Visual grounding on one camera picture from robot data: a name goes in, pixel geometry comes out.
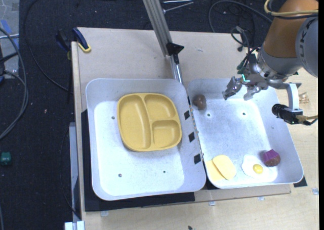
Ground white and yellow fried egg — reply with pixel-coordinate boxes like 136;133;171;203
240;154;278;182

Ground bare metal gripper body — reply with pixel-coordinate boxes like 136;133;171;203
240;62;277;91

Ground yellow divided plate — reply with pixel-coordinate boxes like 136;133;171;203
116;93;183;153

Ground yellow toy cheese slice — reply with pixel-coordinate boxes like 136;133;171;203
205;159;226;182
212;154;237;181

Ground brown round toy food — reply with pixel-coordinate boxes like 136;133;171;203
192;94;208;111

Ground purple and brown toy cupcake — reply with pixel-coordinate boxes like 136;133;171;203
262;149;281;168

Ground thin black and white rod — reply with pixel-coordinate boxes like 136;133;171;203
186;95;205;165

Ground brown cardboard board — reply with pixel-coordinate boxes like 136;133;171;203
76;27;292;203

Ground white plastic tray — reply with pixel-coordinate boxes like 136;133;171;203
85;78;207;201
187;78;304;190

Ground black cylinder on white bracket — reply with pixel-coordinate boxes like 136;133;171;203
267;78;304;125

